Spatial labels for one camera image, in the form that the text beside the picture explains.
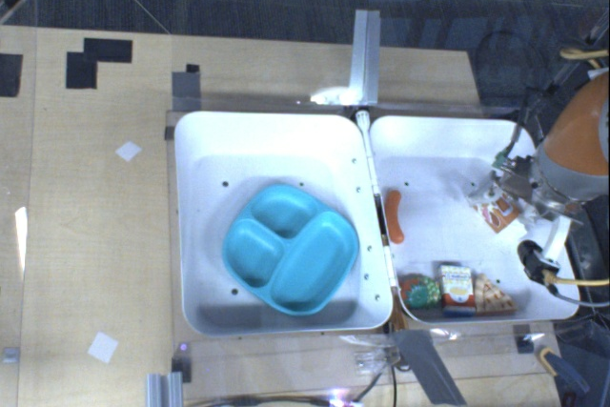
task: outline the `yellow cable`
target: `yellow cable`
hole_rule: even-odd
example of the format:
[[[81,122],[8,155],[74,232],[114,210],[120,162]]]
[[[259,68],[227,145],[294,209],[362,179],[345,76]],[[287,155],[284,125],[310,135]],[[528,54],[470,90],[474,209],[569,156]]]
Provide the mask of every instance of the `yellow cable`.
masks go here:
[[[593,58],[606,58],[608,50],[585,51],[577,48],[564,48],[559,51],[559,54],[566,60],[590,60]]]
[[[559,278],[550,270],[542,270],[544,281],[550,284],[559,285],[580,285],[581,287],[603,287],[610,285],[610,278],[604,280],[575,280],[572,278]]]

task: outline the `table surface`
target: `table surface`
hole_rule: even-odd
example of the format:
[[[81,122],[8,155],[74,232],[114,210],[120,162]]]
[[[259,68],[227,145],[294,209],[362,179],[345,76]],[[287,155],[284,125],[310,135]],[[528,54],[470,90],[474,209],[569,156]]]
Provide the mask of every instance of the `table surface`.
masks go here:
[[[144,405],[146,374],[167,374],[174,351],[164,139],[172,72],[199,65],[204,97],[307,100],[347,86],[351,47],[2,29],[0,51],[22,53],[24,69],[20,96],[0,99],[3,124],[14,127],[0,134],[0,147],[9,149],[0,157],[13,158],[7,168],[22,168],[10,179],[17,200],[28,196],[29,235],[21,318],[15,250],[0,250],[10,269],[2,270],[1,346],[21,347],[19,365],[0,365],[0,402],[15,405],[18,395],[19,407]],[[132,40],[132,62],[98,63],[97,90],[67,90],[66,53],[81,52],[86,37]],[[379,86],[380,100],[478,102],[460,51],[382,49]],[[129,141],[141,152],[128,162],[115,151]],[[17,200],[3,200],[3,218]],[[470,405],[559,405],[554,380],[534,355],[517,353],[510,326],[480,327],[438,345]],[[557,350],[552,326],[535,327],[537,345]],[[109,363],[88,355],[98,332],[118,341]],[[196,348],[211,374],[209,383],[185,385],[188,399],[234,395],[238,385],[255,393],[313,391],[326,389],[329,378],[357,391],[370,380],[355,372],[354,348],[338,336],[203,338]],[[398,382],[400,405],[428,405],[412,373],[398,374]],[[384,375],[365,400],[389,405],[391,398]]]

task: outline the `blue object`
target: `blue object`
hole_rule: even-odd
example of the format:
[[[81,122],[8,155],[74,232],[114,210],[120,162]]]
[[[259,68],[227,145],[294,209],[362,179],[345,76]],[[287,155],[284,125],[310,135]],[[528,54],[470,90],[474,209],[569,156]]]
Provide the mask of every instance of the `blue object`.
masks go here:
[[[288,315],[311,315],[352,269],[357,233],[345,217],[289,185],[258,193],[225,236],[222,258],[246,289]]]

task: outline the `white square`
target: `white square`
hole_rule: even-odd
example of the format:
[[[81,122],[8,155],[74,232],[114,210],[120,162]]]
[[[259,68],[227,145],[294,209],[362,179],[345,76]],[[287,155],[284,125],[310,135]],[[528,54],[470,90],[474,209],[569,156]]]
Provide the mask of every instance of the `white square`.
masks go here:
[[[121,146],[118,150],[116,150],[116,154],[118,154],[125,161],[132,161],[132,159],[142,151],[135,143],[128,141],[123,146]]]
[[[104,363],[110,363],[116,346],[118,346],[116,339],[112,339],[110,336],[100,332],[95,336],[88,353]]]

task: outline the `blue plate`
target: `blue plate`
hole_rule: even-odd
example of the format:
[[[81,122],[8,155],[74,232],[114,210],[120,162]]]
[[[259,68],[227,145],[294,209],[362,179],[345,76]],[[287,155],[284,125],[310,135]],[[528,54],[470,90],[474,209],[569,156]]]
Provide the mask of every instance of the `blue plate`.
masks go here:
[[[328,304],[358,253],[356,230],[308,193],[273,185],[241,211],[225,237],[225,266],[246,289],[288,315]]]

